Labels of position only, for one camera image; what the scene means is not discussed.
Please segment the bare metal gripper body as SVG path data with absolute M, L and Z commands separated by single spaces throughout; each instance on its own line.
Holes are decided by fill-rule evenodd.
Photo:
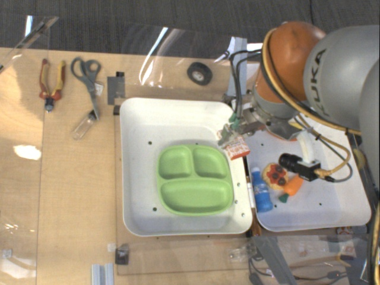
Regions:
M 298 129 L 289 123 L 289 119 L 276 118 L 258 107 L 244 109 L 237 132 L 240 135 L 254 135 L 263 130 L 283 140 L 293 140 L 298 136 Z

